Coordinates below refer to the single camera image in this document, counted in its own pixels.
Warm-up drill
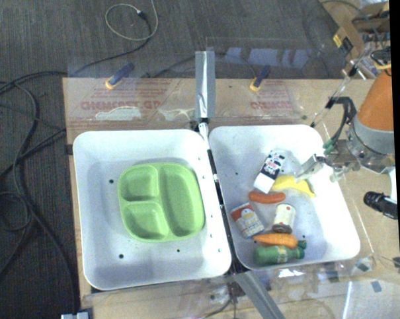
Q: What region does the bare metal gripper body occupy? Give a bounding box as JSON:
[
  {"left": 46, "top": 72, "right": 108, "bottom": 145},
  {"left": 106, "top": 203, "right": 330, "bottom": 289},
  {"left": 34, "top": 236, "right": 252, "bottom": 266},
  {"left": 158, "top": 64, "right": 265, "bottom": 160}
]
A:
[{"left": 323, "top": 129, "right": 396, "bottom": 178}]

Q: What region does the yellow banana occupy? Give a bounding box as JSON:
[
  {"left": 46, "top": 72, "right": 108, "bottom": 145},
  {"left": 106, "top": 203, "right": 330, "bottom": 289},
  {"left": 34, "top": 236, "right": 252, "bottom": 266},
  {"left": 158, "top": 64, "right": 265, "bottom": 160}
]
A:
[{"left": 271, "top": 173, "right": 317, "bottom": 201}]

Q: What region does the white cow print carton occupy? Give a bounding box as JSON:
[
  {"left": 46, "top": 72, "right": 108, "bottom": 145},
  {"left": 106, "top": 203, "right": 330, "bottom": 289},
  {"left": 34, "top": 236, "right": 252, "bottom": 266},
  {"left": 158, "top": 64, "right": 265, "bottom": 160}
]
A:
[{"left": 251, "top": 149, "right": 289, "bottom": 195}]

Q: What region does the white plastic tray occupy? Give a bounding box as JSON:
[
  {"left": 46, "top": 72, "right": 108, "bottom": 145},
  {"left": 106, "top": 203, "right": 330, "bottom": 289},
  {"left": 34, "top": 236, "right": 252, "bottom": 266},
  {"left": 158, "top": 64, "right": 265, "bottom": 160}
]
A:
[
  {"left": 207, "top": 120, "right": 362, "bottom": 273},
  {"left": 72, "top": 125, "right": 234, "bottom": 293}
]

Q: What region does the orange-red sausage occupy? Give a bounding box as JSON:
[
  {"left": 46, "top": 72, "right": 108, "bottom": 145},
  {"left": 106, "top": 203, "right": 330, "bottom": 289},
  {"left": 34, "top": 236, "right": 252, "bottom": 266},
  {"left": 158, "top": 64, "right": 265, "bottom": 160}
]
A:
[{"left": 248, "top": 189, "right": 287, "bottom": 206}]

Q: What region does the white can with brown lid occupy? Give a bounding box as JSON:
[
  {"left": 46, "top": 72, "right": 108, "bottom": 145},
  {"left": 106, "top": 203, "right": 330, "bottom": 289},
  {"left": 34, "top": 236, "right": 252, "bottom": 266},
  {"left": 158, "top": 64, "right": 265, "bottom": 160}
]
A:
[{"left": 271, "top": 202, "right": 298, "bottom": 236}]

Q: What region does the orange carrot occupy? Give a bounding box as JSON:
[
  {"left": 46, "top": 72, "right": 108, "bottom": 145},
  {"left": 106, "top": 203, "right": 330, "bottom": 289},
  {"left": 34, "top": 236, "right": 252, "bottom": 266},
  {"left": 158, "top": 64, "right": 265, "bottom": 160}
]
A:
[{"left": 252, "top": 231, "right": 308, "bottom": 252}]

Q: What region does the red and white can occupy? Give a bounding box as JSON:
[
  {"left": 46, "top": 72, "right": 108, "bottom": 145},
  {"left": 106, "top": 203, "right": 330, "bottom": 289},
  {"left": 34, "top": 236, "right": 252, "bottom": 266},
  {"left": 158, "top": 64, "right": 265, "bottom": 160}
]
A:
[{"left": 229, "top": 201, "right": 266, "bottom": 240}]

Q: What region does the green bottle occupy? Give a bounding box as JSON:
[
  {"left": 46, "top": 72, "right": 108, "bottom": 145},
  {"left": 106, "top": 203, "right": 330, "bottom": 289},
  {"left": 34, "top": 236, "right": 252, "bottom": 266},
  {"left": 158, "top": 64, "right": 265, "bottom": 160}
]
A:
[{"left": 254, "top": 243, "right": 307, "bottom": 267}]

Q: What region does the green divided plate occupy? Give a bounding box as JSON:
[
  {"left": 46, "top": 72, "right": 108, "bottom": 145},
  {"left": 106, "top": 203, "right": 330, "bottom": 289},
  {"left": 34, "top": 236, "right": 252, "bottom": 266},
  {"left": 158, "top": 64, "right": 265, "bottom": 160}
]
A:
[{"left": 116, "top": 160, "right": 207, "bottom": 244}]

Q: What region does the brown cardboard board, red print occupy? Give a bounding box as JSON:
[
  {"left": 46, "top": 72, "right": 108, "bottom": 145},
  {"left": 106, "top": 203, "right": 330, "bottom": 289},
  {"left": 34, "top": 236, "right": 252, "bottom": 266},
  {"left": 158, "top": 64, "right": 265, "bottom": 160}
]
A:
[{"left": 62, "top": 63, "right": 400, "bottom": 319}]

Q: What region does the black cylinder on white bracket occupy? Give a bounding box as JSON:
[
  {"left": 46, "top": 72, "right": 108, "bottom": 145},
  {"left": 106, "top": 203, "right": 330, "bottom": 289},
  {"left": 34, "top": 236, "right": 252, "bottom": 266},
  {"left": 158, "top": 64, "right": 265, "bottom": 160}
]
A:
[{"left": 362, "top": 166, "right": 399, "bottom": 222}]

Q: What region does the black block with thin wires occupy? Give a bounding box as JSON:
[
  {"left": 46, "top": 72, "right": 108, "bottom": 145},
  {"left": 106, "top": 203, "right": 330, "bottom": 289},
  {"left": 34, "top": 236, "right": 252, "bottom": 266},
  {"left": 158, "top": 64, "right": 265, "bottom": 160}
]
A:
[{"left": 226, "top": 281, "right": 243, "bottom": 300}]

